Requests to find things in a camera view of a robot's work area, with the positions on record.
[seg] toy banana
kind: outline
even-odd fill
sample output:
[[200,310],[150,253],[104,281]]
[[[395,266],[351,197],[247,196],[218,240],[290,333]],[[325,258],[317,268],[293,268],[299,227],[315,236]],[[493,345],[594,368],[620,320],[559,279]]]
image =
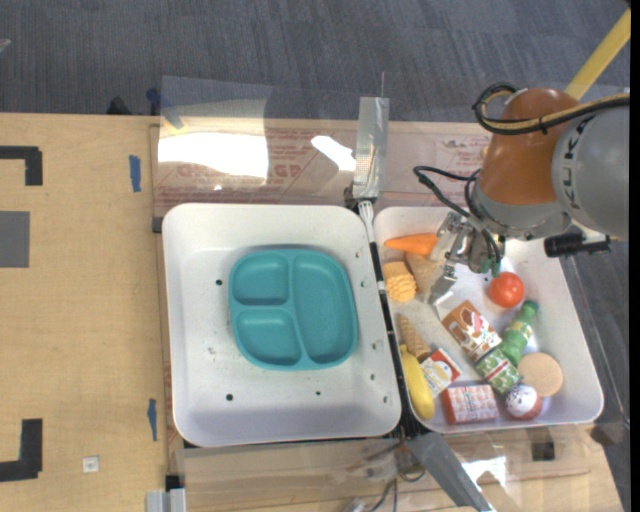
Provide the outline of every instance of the toy banana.
[[430,420],[436,412],[431,388],[422,374],[418,359],[411,354],[405,344],[400,345],[400,356],[402,360],[402,370],[407,381],[409,398],[415,412],[423,420]]

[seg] gray square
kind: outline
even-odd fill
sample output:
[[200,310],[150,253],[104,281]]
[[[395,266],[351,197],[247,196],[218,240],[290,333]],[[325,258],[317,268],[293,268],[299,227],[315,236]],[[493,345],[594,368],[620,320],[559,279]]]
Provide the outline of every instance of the gray square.
[[0,268],[29,266],[29,212],[0,211]]

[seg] wooden tabletop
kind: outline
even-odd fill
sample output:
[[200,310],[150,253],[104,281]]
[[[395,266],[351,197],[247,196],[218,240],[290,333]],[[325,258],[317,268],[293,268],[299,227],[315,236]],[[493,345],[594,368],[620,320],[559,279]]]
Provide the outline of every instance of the wooden tabletop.
[[[43,158],[42,184],[29,186],[23,160],[0,159],[0,213],[28,212],[28,264],[0,267],[0,511],[143,511],[146,493],[164,489],[176,436],[165,394],[160,235],[151,230],[158,124],[143,116],[0,114],[0,146],[37,147]],[[23,435],[25,420],[36,420],[36,430],[41,424],[42,459],[18,479],[37,446]],[[525,433],[500,435],[483,439],[519,476],[481,481],[498,510],[622,509],[588,426],[559,431],[556,446],[567,457],[558,451],[546,465],[523,462],[530,444],[517,436]],[[473,460],[477,443],[450,441]],[[209,483],[194,484],[189,512],[233,509],[208,504]],[[429,479],[399,490],[398,510],[454,508]],[[367,503],[375,498],[372,490]],[[265,504],[321,510],[289,503]]]

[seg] toy carrot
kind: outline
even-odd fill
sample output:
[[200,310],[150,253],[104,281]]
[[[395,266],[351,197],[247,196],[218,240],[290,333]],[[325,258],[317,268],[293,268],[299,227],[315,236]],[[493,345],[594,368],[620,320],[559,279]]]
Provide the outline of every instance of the toy carrot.
[[438,235],[435,233],[421,233],[392,238],[387,240],[384,245],[391,249],[428,256],[437,243]]

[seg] yellow pole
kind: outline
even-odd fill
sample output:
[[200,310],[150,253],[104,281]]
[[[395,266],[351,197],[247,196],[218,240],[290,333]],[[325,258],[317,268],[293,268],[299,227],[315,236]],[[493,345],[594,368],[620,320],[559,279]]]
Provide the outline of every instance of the yellow pole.
[[565,92],[578,100],[581,99],[630,37],[631,8],[628,8],[571,80]]

